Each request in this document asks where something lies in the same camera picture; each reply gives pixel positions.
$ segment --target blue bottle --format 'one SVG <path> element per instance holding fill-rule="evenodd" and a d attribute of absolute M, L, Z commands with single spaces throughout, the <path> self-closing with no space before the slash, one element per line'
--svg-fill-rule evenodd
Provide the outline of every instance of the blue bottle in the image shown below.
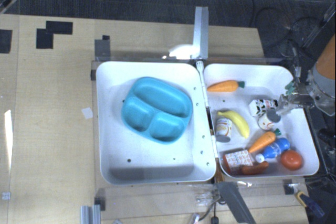
<path fill-rule="evenodd" d="M 279 156 L 283 151 L 289 149 L 290 143 L 286 138 L 279 138 L 272 144 L 265 147 L 263 153 L 256 155 L 256 161 L 262 163 L 265 159 L 272 159 Z"/>

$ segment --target white sticker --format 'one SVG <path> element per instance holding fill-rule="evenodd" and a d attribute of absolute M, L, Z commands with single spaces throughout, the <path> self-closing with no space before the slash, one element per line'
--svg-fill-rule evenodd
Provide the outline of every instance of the white sticker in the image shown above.
<path fill-rule="evenodd" d="M 86 120 L 93 118 L 93 112 L 91 108 L 82 109 L 82 113 Z"/>
<path fill-rule="evenodd" d="M 10 200 L 11 199 L 11 193 L 2 193 L 2 200 Z"/>

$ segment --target white tray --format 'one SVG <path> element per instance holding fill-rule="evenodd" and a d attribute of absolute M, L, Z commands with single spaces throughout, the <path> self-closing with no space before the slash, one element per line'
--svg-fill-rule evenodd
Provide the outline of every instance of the white tray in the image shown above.
<path fill-rule="evenodd" d="M 227 93 L 208 92 L 207 94 L 213 122 L 218 110 L 234 110 L 246 119 L 250 127 L 250 137 L 245 139 L 233 126 L 231 141 L 216 143 L 220 157 L 223 157 L 224 152 L 234 149 L 248 149 L 265 132 L 258 126 L 257 118 L 251 116 L 248 105 L 254 99 L 279 99 L 280 95 L 285 93 L 285 86 L 292 79 L 291 73 L 279 66 L 212 64 L 205 68 L 204 80 L 207 86 L 225 80 L 245 81 L 244 89 L 238 88 L 235 92 Z M 281 137 L 286 137 L 290 141 L 291 149 L 301 154 L 303 165 L 299 170 L 290 171 L 280 164 L 279 157 L 267 159 L 269 167 L 265 173 L 253 177 L 308 176 L 315 174 L 319 169 L 319 159 L 303 109 L 295 109 L 284 115 L 275 127 L 281 130 Z M 233 176 L 227 171 L 225 172 L 235 178 L 251 177 Z"/>
<path fill-rule="evenodd" d="M 121 108 L 134 82 L 154 77 L 185 92 L 193 114 L 183 135 L 164 145 L 130 131 Z M 105 62 L 97 69 L 100 168 L 117 185 L 204 182 L 216 163 L 197 70 L 183 63 Z"/>

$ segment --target toy banana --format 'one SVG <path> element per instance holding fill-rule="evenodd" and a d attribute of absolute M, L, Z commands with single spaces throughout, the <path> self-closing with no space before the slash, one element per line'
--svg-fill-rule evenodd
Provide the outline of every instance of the toy banana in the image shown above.
<path fill-rule="evenodd" d="M 237 126 L 237 128 L 239 129 L 240 134 L 244 137 L 244 138 L 248 138 L 250 135 L 250 127 L 248 126 L 248 123 L 246 122 L 246 120 L 237 112 L 235 111 L 225 111 L 225 112 L 221 112 L 218 111 L 217 112 L 218 116 L 223 116 L 229 120 L 232 120 L 232 122 Z"/>

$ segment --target carrot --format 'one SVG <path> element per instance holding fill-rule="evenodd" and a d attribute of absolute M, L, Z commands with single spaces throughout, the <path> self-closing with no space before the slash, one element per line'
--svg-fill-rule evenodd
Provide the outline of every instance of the carrot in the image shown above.
<path fill-rule="evenodd" d="M 241 171 L 244 175 L 258 175 L 268 168 L 268 162 L 262 162 L 255 166 L 244 165 Z"/>
<path fill-rule="evenodd" d="M 244 88 L 245 82 L 235 81 L 235 80 L 226 80 L 220 83 L 213 84 L 207 88 L 209 92 L 234 92 L 238 87 Z"/>
<path fill-rule="evenodd" d="M 274 132 L 268 131 L 264 133 L 261 137 L 257 139 L 256 142 L 249 148 L 248 152 L 252 153 L 262 149 L 269 144 L 272 144 L 275 141 L 276 136 L 281 135 L 279 129 L 276 129 Z"/>

